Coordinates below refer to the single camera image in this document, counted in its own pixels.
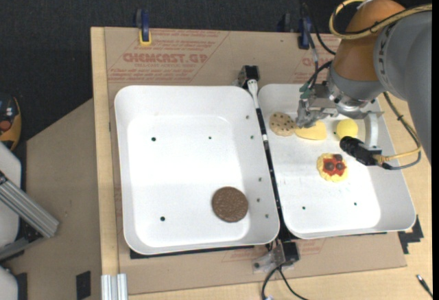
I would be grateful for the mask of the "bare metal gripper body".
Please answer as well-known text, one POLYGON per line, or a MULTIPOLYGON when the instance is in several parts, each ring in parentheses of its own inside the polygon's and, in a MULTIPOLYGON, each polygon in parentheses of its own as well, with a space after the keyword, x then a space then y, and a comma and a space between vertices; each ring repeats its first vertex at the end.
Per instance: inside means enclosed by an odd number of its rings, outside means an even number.
POLYGON ((350 93, 341 90, 333 83, 306 83, 307 111, 320 111, 321 119, 343 115, 351 119, 366 116, 363 108, 374 98, 375 92, 367 86, 349 87, 350 93))

